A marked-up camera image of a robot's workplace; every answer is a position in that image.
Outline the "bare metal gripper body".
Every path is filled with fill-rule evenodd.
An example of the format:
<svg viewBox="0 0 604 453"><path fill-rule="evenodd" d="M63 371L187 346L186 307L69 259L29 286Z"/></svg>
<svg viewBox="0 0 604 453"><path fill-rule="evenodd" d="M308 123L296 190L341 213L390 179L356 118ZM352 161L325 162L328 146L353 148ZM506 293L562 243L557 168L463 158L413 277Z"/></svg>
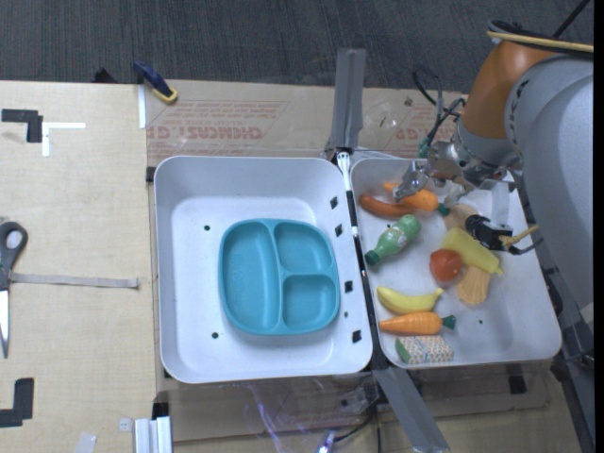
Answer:
<svg viewBox="0 0 604 453"><path fill-rule="evenodd" d="M431 178L449 180L466 191L478 187L474 174L478 161L462 144L435 142L428 148L427 160L428 175Z"/></svg>

